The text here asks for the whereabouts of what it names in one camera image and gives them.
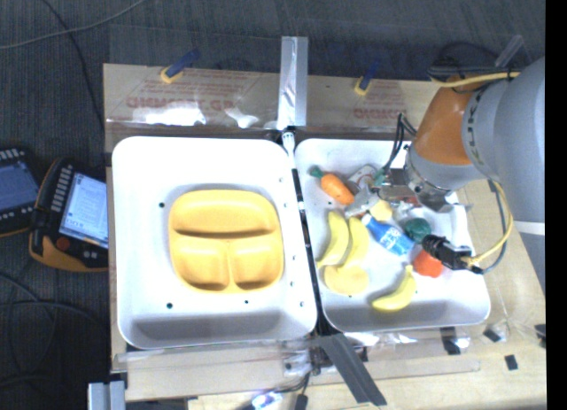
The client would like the green broccoli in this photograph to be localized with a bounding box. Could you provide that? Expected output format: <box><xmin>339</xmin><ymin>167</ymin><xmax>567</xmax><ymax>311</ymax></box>
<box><xmin>403</xmin><ymin>217</ymin><xmax>432</xmax><ymax>244</ymax></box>

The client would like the white packet with red print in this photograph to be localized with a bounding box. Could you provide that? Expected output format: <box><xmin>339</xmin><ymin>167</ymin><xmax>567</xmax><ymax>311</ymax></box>
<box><xmin>347</xmin><ymin>164</ymin><xmax>378</xmax><ymax>190</ymax></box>

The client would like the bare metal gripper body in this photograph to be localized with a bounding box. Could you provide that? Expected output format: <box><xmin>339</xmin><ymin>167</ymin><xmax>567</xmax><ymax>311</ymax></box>
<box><xmin>377</xmin><ymin>167</ymin><xmax>459</xmax><ymax>213</ymax></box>

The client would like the yellow divided plate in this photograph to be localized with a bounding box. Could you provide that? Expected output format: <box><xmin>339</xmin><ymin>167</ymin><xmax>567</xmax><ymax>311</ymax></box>
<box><xmin>167</xmin><ymin>189</ymin><xmax>285</xmax><ymax>292</ymax></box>

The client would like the yellow round biscuit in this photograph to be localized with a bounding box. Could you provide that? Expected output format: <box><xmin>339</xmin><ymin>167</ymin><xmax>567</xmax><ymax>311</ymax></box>
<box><xmin>322</xmin><ymin>264</ymin><xmax>370</xmax><ymax>297</ymax></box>

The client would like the black cylinder on white bracket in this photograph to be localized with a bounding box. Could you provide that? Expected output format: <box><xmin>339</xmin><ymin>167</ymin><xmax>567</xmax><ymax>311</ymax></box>
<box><xmin>420</xmin><ymin>195</ymin><xmax>475</xmax><ymax>273</ymax></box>

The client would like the thin black and white rod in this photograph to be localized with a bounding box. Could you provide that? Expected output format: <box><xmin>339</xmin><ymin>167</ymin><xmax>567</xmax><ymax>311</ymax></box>
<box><xmin>281</xmin><ymin>130</ymin><xmax>327</xmax><ymax>337</ymax></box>

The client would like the pale yellow round toy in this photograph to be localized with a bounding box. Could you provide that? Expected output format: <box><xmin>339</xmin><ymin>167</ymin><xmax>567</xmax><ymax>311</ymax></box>
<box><xmin>369</xmin><ymin>198</ymin><xmax>394</xmax><ymax>223</ymax></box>

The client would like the white plastic tray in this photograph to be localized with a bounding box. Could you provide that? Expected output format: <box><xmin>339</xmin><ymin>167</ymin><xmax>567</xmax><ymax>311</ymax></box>
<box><xmin>111</xmin><ymin>135</ymin><xmax>319</xmax><ymax>351</ymax></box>
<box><xmin>293</xmin><ymin>137</ymin><xmax>492</xmax><ymax>334</ymax></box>

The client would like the orange carrot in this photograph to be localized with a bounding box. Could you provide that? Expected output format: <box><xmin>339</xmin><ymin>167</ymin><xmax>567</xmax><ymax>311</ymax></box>
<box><xmin>308</xmin><ymin>166</ymin><xmax>356</xmax><ymax>206</ymax></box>

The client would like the brown cardboard board, red print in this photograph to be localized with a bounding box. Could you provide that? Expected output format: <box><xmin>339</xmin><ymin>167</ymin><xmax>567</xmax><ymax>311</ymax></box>
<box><xmin>102</xmin><ymin>62</ymin><xmax>547</xmax><ymax>403</ymax></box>

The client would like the blue bottle with white cap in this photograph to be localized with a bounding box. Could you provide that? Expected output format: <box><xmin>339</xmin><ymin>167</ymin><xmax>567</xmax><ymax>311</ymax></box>
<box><xmin>361</xmin><ymin>213</ymin><xmax>416</xmax><ymax>257</ymax></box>

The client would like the yellow banana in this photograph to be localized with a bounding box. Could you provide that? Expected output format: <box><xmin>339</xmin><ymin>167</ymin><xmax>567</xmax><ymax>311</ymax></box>
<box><xmin>315</xmin><ymin>210</ymin><xmax>352</xmax><ymax>267</ymax></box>
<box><xmin>370</xmin><ymin>264</ymin><xmax>418</xmax><ymax>313</ymax></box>
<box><xmin>339</xmin><ymin>216</ymin><xmax>370</xmax><ymax>268</ymax></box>

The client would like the orange round toy fruit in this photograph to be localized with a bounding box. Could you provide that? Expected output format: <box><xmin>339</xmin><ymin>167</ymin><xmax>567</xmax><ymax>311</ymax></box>
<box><xmin>413</xmin><ymin>249</ymin><xmax>445</xmax><ymax>279</ymax></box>

